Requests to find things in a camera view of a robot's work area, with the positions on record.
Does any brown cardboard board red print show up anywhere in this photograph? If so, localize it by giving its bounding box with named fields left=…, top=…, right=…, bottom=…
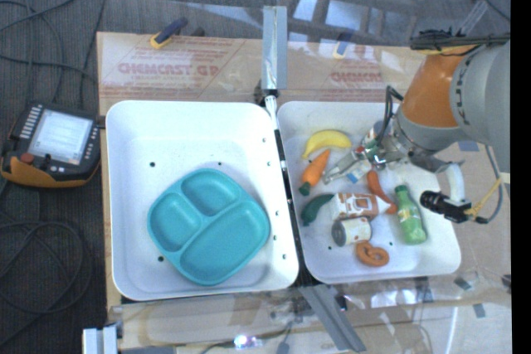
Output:
left=95, top=31, right=511, bottom=350

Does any yellow banana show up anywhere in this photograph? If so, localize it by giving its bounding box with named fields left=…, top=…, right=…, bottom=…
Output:
left=301, top=129, right=353, bottom=160

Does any orange pretzel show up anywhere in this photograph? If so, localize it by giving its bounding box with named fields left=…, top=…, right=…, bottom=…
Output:
left=355, top=240, right=391, bottom=268

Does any white and orange bottle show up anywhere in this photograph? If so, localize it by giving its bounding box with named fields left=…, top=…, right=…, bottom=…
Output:
left=329, top=192, right=392, bottom=221

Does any blue divided plate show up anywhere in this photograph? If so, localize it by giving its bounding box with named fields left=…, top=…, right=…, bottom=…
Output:
left=146, top=167, right=272, bottom=288

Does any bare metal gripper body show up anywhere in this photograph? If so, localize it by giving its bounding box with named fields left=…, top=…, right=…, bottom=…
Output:
left=361, top=123, right=412, bottom=172

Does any white plastic tray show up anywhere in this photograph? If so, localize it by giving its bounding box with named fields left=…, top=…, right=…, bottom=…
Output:
left=275, top=100, right=463, bottom=285
left=105, top=99, right=300, bottom=302

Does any orange sausage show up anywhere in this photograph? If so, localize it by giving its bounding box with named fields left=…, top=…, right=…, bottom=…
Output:
left=366, top=169, right=398, bottom=216

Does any green cucumber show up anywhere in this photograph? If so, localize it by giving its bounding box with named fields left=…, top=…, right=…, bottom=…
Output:
left=300, top=193, right=335, bottom=227

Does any white and orange can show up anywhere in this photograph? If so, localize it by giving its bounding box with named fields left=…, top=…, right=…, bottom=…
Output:
left=330, top=216, right=373, bottom=248

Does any black cylinder on white bracket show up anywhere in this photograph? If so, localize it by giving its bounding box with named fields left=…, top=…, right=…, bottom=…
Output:
left=419, top=162, right=473, bottom=224

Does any green bottle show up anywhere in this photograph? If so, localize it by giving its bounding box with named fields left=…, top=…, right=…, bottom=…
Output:
left=392, top=184, right=428, bottom=245

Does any clear plastic bottle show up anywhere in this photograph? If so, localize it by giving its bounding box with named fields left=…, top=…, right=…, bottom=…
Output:
left=322, top=161, right=373, bottom=186

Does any orange carrot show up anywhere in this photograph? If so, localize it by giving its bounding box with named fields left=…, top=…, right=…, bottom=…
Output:
left=298, top=148, right=332, bottom=196

